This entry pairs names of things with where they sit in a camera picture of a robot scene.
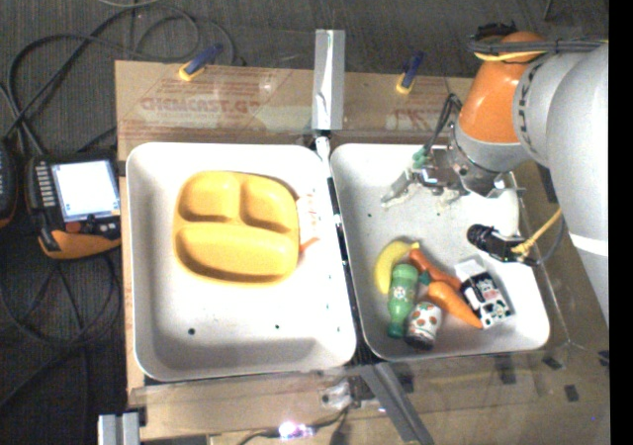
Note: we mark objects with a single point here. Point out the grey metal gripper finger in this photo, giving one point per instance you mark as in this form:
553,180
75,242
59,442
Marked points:
452,195
401,186

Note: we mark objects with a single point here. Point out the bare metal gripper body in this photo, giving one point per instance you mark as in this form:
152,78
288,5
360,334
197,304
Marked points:
462,177

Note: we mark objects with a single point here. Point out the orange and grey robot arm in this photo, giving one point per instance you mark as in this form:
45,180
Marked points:
569,136

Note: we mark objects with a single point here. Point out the white plastic tray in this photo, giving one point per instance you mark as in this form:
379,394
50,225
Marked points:
445,230
232,324

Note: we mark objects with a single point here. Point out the orange carrot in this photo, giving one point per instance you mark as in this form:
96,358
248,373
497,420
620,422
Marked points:
452,303
435,272

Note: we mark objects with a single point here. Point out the yellow banana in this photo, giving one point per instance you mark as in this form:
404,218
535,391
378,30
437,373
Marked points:
385,265

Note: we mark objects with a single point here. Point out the white and black carton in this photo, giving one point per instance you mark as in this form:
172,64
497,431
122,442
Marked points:
487,297

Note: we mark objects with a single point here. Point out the green bottle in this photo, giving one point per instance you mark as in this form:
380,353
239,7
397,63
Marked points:
401,294

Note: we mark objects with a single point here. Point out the white can with orange print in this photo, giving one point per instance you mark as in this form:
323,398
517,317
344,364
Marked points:
424,327

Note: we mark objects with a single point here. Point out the yellow divided plate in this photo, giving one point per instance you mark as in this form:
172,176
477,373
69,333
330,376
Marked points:
232,245

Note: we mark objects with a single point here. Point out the brown cardboard board, red print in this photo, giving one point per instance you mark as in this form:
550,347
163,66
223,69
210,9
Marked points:
207,107

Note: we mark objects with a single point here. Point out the black cylinder on white bracket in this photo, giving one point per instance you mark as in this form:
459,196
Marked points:
494,241

